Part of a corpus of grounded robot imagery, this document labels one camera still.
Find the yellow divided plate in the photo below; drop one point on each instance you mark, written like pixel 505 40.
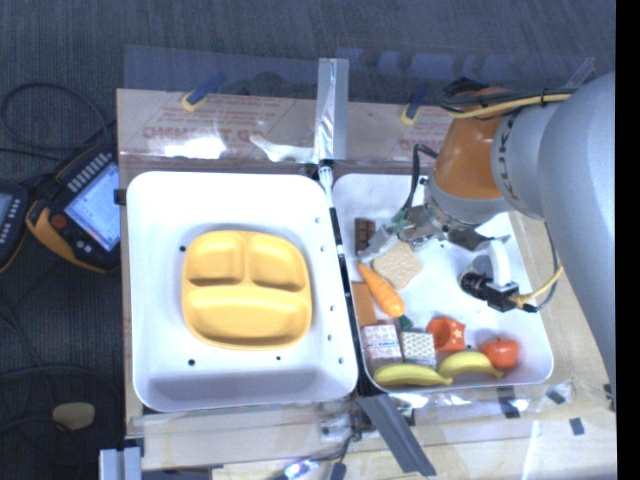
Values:
pixel 247 293

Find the brown chocolate bar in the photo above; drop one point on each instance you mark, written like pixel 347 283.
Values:
pixel 363 233

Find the orange cup with star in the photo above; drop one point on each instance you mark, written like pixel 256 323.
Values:
pixel 447 333

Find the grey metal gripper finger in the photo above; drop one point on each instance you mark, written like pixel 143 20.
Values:
pixel 377 243

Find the black cylinder on white bracket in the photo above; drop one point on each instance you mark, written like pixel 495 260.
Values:
pixel 500 268

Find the yellow banana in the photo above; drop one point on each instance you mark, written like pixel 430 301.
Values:
pixel 407 375
pixel 467 364

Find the orange flat packet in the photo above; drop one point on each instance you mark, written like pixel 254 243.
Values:
pixel 363 303

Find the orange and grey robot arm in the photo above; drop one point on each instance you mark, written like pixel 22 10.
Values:
pixel 560 168

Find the white carton pink print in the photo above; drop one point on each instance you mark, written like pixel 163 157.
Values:
pixel 381 345

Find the orange carrot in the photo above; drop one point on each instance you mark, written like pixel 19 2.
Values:
pixel 382 290

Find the white carton green pattern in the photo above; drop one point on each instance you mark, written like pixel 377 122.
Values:
pixel 419 348

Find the beige bread slice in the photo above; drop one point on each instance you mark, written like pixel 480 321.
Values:
pixel 400 267

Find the white plastic tray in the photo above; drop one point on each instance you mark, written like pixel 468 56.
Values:
pixel 445 288
pixel 160 208

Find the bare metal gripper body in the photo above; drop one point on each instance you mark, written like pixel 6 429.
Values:
pixel 425 225

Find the orange round fruit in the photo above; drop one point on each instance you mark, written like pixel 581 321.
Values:
pixel 501 353

